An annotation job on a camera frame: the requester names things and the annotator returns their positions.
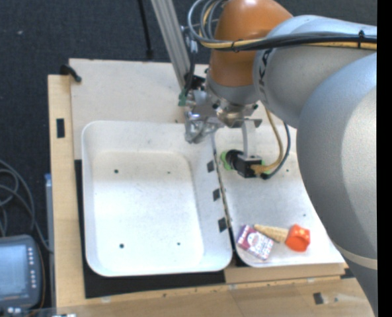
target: black cable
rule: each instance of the black cable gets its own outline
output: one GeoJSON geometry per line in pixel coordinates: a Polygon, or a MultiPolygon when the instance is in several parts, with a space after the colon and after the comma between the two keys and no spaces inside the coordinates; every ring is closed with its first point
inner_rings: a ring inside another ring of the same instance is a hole
{"type": "Polygon", "coordinates": [[[208,33],[206,32],[206,29],[203,27],[203,25],[204,25],[204,15],[205,15],[207,9],[210,7],[210,5],[212,3],[214,3],[214,2],[215,2],[215,0],[208,0],[208,2],[203,5],[202,11],[200,12],[200,32],[202,33],[202,36],[204,38],[209,37],[208,33]]]}
{"type": "MultiPolygon", "coordinates": [[[[48,243],[44,239],[44,236],[42,234],[42,231],[40,230],[40,227],[38,226],[38,224],[36,222],[35,205],[34,205],[34,200],[33,200],[30,188],[28,187],[28,185],[26,184],[26,182],[24,181],[22,176],[14,168],[9,166],[6,162],[3,162],[1,159],[0,159],[0,165],[4,167],[4,168],[0,169],[0,175],[1,174],[8,174],[14,180],[14,183],[15,183],[12,188],[10,188],[4,184],[0,184],[0,190],[2,190],[8,194],[8,196],[6,198],[4,198],[4,199],[0,198],[0,209],[2,209],[3,210],[2,212],[4,212],[5,206],[10,204],[14,198],[19,200],[19,203],[26,209],[26,212],[30,215],[30,218],[31,218],[30,231],[33,231],[35,229],[38,234],[38,237],[40,238],[45,249],[47,249],[47,251],[52,253],[52,251],[50,250],[50,248],[48,246],[48,243]],[[26,196],[28,198],[28,202],[18,193],[21,186],[25,190],[26,196]]],[[[3,227],[3,225],[0,221],[0,231],[1,231],[1,234],[5,236],[6,232],[7,232],[6,231],[7,230],[6,212],[4,213],[4,216],[5,216],[5,224],[3,227]]]]}
{"type": "MultiPolygon", "coordinates": [[[[194,10],[201,5],[202,3],[204,3],[204,6],[206,7],[208,4],[212,3],[213,1],[219,1],[219,0],[197,0],[190,8],[188,14],[187,14],[187,26],[188,29],[190,30],[191,35],[193,35],[193,37],[199,41],[205,41],[206,38],[204,38],[203,36],[200,36],[196,30],[194,29],[193,23],[192,23],[192,15],[194,10]]],[[[221,42],[221,40],[215,40],[215,39],[211,39],[211,42],[221,42]]]]}
{"type": "Polygon", "coordinates": [[[217,6],[222,4],[224,1],[226,1],[226,0],[216,1],[213,5],[209,15],[208,15],[208,20],[206,22],[206,26],[208,27],[208,29],[206,30],[206,32],[208,33],[209,38],[214,38],[214,33],[212,31],[212,23],[214,22],[213,17],[214,17],[215,10],[216,10],[217,6]]]}
{"type": "Polygon", "coordinates": [[[290,135],[290,129],[288,128],[288,125],[284,122],[284,128],[286,129],[286,134],[287,134],[287,149],[286,149],[286,153],[284,154],[284,157],[282,158],[281,162],[279,163],[279,165],[274,169],[273,172],[266,174],[263,173],[260,175],[260,177],[263,180],[268,180],[269,178],[273,177],[273,175],[275,175],[280,169],[281,167],[284,165],[284,163],[286,162],[288,155],[290,154],[290,149],[291,149],[291,135],[290,135]]]}
{"type": "Polygon", "coordinates": [[[143,4],[143,0],[137,0],[137,1],[138,1],[138,7],[139,7],[139,11],[140,11],[140,16],[141,16],[141,22],[143,23],[145,43],[147,46],[146,56],[147,56],[147,59],[151,60],[151,59],[153,59],[153,48],[151,47],[149,27],[147,25],[147,18],[145,16],[144,4],[143,4]]]}
{"type": "MultiPolygon", "coordinates": [[[[359,35],[324,35],[316,36],[314,34],[295,34],[292,36],[282,36],[276,38],[268,38],[265,40],[257,41],[253,44],[247,44],[242,46],[236,46],[235,49],[239,51],[249,50],[266,50],[270,48],[282,48],[289,46],[300,46],[309,44],[320,44],[325,42],[353,42],[358,44],[376,44],[377,38],[375,36],[364,36],[359,35]]],[[[218,48],[218,51],[231,52],[234,48],[218,48]]]]}
{"type": "Polygon", "coordinates": [[[184,95],[187,96],[191,89],[191,84],[193,82],[194,71],[196,69],[196,52],[190,52],[190,69],[186,74],[186,81],[184,85],[184,95]]]}

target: black base mat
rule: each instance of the black base mat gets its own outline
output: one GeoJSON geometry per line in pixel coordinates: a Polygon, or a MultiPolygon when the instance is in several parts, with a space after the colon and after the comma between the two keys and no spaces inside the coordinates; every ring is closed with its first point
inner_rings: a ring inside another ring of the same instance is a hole
{"type": "Polygon", "coordinates": [[[83,224],[83,183],[82,161],[75,161],[75,176],[77,181],[77,200],[79,208],[80,235],[83,257],[83,273],[85,296],[89,298],[134,293],[138,291],[176,289],[183,287],[197,287],[225,283],[223,271],[203,273],[180,273],[174,275],[148,275],[148,276],[125,276],[103,277],[95,273],[88,265],[85,258],[85,239],[83,224]]]}

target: orange toy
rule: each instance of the orange toy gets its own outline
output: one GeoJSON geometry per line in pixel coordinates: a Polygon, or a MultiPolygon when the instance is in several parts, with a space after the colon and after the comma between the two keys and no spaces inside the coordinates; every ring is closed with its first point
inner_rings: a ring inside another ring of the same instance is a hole
{"type": "Polygon", "coordinates": [[[287,235],[286,246],[291,250],[303,252],[310,244],[310,230],[293,225],[287,235]]]}

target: green connector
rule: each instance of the green connector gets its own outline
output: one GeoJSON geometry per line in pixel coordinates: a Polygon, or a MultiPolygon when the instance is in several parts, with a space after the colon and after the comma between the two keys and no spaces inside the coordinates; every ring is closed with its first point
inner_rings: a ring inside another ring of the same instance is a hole
{"type": "MultiPolygon", "coordinates": [[[[263,166],[266,166],[266,163],[265,163],[264,160],[262,160],[262,165],[263,165],[263,166]]],[[[271,172],[272,172],[271,170],[267,170],[266,172],[263,172],[262,174],[268,175],[268,174],[270,174],[271,172]]]]}
{"type": "Polygon", "coordinates": [[[187,96],[185,95],[185,91],[182,90],[178,97],[178,106],[185,107],[187,102],[187,96]]]}
{"type": "Polygon", "coordinates": [[[229,163],[228,163],[228,162],[226,161],[226,159],[225,159],[225,156],[226,156],[227,153],[228,153],[227,151],[224,151],[224,152],[222,152],[222,154],[221,154],[221,161],[222,161],[222,163],[223,163],[223,167],[224,167],[226,170],[233,170],[233,167],[230,166],[229,163]]]}

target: black clamp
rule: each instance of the black clamp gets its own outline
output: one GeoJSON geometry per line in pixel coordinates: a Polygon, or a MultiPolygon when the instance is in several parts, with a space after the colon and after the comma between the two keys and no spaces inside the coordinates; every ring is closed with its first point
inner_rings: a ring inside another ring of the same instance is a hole
{"type": "Polygon", "coordinates": [[[238,174],[244,178],[256,177],[255,171],[251,168],[252,165],[262,164],[261,158],[251,157],[243,158],[243,152],[237,149],[231,149],[225,155],[226,163],[238,174]]]}
{"type": "Polygon", "coordinates": [[[70,65],[62,65],[59,69],[60,75],[71,75],[75,81],[81,82],[82,78],[70,65]]]}
{"type": "Polygon", "coordinates": [[[362,47],[362,40],[365,38],[365,32],[363,30],[359,31],[359,41],[357,43],[357,48],[362,47]]]}
{"type": "Polygon", "coordinates": [[[237,41],[233,41],[233,43],[231,44],[231,50],[234,52],[234,53],[238,53],[239,52],[239,50],[236,50],[235,49],[235,43],[236,42],[238,42],[238,41],[243,41],[244,39],[238,39],[237,41]]]}

